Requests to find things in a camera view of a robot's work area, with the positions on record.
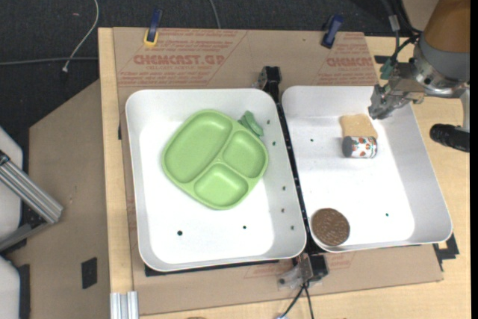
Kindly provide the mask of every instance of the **white tray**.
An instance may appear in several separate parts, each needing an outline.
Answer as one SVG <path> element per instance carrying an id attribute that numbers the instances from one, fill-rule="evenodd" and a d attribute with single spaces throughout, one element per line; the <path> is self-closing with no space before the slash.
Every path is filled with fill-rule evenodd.
<path id="1" fill-rule="evenodd" d="M 372 87 L 291 87 L 285 111 L 310 219 L 334 208 L 349 221 L 350 236 L 331 252 L 435 243 L 452 231 L 435 173 L 410 105 L 374 120 L 376 157 L 345 158 L 339 118 L 366 114 Z"/>
<path id="2" fill-rule="evenodd" d="M 269 164 L 235 208 L 218 211 L 178 189 L 161 166 L 167 141 L 192 114 L 215 109 L 264 129 Z M 141 90 L 126 102 L 137 230 L 144 262 L 159 271 L 293 258 L 306 234 L 274 101 L 255 89 Z"/>
<path id="3" fill-rule="evenodd" d="M 0 256 L 0 318 L 18 319 L 20 276 L 9 261 Z"/>

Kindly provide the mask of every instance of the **cardboard sheet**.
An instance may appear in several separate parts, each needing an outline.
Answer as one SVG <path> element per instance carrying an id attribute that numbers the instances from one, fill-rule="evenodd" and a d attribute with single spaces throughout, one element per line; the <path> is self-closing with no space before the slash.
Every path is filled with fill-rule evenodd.
<path id="1" fill-rule="evenodd" d="M 156 46 L 143 44 L 144 28 L 114 28 L 125 188 L 134 289 L 140 314 L 152 315 L 290 297 L 277 276 L 292 261 L 220 270 L 146 276 L 137 227 L 125 101 L 135 91 L 163 88 L 252 87 L 264 66 L 279 66 L 281 90 L 292 85 L 373 85 L 373 59 L 361 33 L 338 33 L 332 49 L 323 32 L 161 29 Z M 442 279 L 431 245 L 326 254 L 330 274 L 312 294 L 378 288 Z"/>
<path id="2" fill-rule="evenodd" d="M 8 256 L 30 265 L 30 319 L 108 317 L 101 112 L 97 81 L 30 128 L 29 175 L 64 207 L 60 222 Z M 85 286 L 91 259 L 96 283 Z"/>

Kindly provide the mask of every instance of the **small can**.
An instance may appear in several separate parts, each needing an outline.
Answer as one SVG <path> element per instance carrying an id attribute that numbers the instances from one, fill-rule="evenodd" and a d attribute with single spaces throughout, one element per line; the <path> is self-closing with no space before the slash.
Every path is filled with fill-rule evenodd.
<path id="1" fill-rule="evenodd" d="M 342 141 L 342 152 L 347 158 L 372 158 L 376 151 L 375 137 L 346 136 Z"/>

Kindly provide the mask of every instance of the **green plate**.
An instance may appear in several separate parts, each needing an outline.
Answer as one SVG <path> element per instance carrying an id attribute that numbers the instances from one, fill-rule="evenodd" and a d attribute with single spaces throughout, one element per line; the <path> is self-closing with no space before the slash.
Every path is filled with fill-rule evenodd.
<path id="1" fill-rule="evenodd" d="M 247 112 L 247 116 L 250 121 L 252 114 Z M 267 150 L 257 130 L 218 111 L 197 112 L 166 144 L 161 157 L 164 172 L 204 205 L 233 208 L 267 168 Z"/>

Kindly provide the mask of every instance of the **brown cookie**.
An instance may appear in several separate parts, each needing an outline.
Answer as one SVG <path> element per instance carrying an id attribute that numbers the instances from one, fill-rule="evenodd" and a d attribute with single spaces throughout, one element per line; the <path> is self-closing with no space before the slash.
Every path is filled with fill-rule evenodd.
<path id="1" fill-rule="evenodd" d="M 312 232 L 327 246 L 338 246 L 350 234 L 347 218 L 333 208 L 322 208 L 312 216 Z"/>

